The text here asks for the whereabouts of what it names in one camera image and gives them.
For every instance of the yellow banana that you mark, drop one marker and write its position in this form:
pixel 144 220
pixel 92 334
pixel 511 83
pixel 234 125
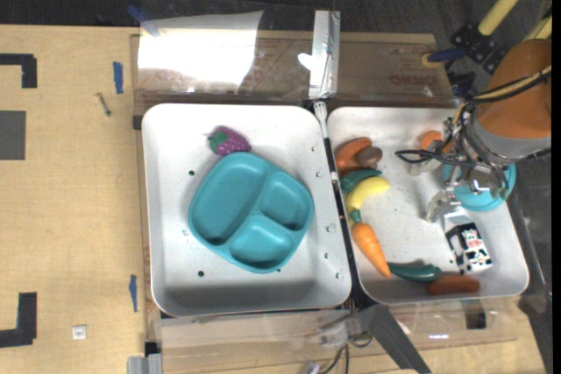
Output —
pixel 366 190

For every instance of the green chili pepper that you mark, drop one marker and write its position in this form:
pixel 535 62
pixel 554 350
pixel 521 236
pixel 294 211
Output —
pixel 357 178
pixel 414 271

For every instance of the blue divided plate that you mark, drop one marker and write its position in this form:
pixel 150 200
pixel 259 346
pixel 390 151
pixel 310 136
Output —
pixel 245 206

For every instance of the brown potato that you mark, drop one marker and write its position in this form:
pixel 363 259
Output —
pixel 371 157

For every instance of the small white square piece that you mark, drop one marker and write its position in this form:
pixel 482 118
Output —
pixel 79 332

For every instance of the orange sausage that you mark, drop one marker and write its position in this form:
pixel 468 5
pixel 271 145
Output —
pixel 453 284
pixel 348 153

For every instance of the purple grapes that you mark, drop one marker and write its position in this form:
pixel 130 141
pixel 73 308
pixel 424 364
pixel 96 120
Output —
pixel 234 141

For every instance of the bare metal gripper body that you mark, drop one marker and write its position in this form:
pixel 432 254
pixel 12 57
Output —
pixel 480 176

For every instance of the blue bowl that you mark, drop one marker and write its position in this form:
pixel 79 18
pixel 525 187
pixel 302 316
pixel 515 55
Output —
pixel 482 200

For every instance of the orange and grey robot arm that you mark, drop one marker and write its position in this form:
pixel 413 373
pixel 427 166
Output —
pixel 517 100

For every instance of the orange carrot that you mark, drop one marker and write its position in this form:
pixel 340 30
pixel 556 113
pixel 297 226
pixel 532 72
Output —
pixel 370 243

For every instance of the small orange toy food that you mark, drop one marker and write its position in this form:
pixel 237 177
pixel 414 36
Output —
pixel 429 139

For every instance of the cow print milk carton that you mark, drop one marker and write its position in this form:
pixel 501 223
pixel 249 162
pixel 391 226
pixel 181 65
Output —
pixel 471 249

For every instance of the small dark screw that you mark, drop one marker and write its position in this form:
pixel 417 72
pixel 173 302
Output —
pixel 104 104

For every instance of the white plastic tray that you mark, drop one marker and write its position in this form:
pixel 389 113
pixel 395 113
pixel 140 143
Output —
pixel 407 227
pixel 175 197

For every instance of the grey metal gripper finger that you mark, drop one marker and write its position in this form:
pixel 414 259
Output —
pixel 423 166
pixel 439 206

